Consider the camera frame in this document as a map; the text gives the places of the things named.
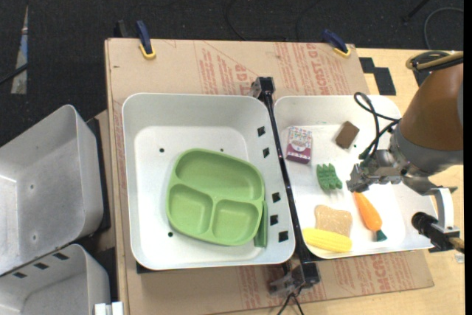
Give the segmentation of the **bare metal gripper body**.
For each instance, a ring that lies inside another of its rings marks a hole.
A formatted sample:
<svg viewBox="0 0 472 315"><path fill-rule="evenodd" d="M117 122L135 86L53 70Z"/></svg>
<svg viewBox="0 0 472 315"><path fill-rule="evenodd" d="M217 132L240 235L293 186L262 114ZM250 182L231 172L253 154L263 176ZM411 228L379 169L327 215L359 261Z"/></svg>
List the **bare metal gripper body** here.
<svg viewBox="0 0 472 315"><path fill-rule="evenodd" d="M401 158L392 150L377 150L362 162L362 174L367 186L397 184L405 174Z"/></svg>

